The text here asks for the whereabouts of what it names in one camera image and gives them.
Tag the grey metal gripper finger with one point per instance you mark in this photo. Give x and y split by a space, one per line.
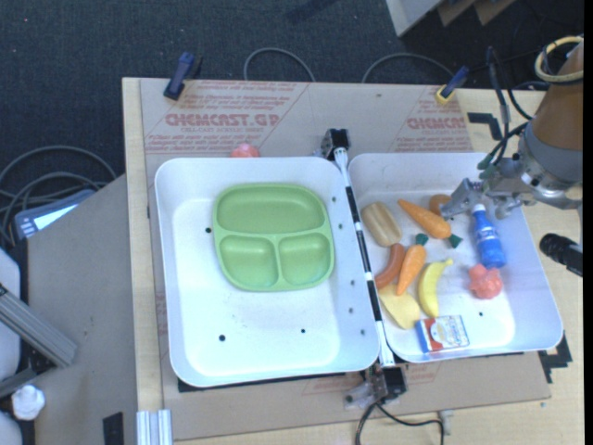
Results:
463 197
506 207

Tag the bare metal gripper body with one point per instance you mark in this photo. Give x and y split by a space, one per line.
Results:
539 192

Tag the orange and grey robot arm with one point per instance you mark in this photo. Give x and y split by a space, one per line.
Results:
556 109

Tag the orange round toy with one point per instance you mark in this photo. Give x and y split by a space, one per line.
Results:
436 202

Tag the blue bottle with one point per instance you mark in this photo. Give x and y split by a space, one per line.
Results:
488 244

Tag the orange carrot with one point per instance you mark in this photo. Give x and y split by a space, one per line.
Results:
424 217
412 262

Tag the pink bumpy toy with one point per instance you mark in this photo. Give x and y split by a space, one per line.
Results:
245 151
485 282

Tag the beige toy bread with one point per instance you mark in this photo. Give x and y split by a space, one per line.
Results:
381 224

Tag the yellow banana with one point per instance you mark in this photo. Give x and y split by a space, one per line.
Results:
428 288

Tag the orange sausage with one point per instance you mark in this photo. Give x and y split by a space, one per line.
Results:
393 264

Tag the white plastic tray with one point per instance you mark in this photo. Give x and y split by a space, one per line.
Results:
259 332
523 304

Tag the thin black and white rod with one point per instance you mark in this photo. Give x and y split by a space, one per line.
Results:
362 253

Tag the yellow toy crisp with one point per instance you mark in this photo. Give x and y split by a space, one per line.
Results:
400 308

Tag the white red and blue carton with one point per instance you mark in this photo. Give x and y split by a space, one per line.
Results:
442 334

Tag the green divided plate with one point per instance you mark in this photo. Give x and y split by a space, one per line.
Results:
273 216

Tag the brown cardboard board red print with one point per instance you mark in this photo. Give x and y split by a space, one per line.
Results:
287 109

